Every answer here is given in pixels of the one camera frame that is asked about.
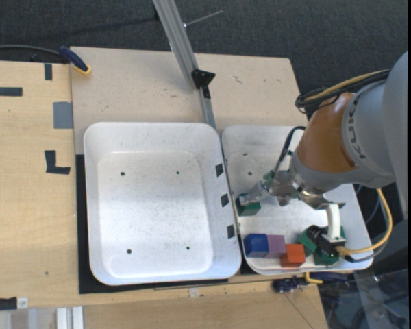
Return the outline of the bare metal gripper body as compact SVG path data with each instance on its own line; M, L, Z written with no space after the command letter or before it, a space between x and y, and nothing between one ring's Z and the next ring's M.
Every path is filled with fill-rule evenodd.
M267 180L266 187L269 191L269 195L277 196L288 195L292 197L290 203L298 199L310 207L324 207L325 197L324 192L308 186L300 177L295 177L290 171L280 170L277 173L273 173Z

